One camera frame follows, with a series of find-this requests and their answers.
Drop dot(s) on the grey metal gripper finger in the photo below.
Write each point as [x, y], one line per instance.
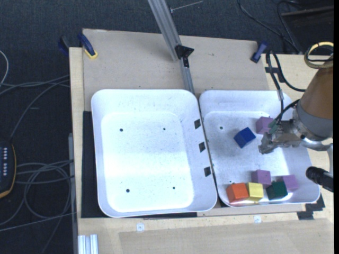
[263, 147]
[272, 144]

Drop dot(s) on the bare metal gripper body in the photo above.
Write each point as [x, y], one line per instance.
[287, 135]

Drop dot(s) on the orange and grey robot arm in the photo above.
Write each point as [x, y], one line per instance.
[317, 96]

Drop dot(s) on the blue cube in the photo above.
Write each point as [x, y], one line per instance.
[244, 137]

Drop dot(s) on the purple cube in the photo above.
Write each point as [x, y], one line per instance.
[262, 124]
[290, 182]
[261, 176]

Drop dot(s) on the white plastic tray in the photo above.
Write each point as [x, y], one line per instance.
[148, 157]
[238, 163]

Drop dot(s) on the yellow cube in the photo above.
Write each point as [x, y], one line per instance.
[255, 190]

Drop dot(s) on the green cube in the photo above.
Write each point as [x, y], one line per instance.
[276, 190]

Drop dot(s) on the orange cube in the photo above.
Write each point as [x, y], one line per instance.
[237, 192]

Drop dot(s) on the brown cardboard board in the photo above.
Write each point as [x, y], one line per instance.
[132, 67]

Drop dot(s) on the black cylinder on white bracket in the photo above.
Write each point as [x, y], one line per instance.
[319, 176]

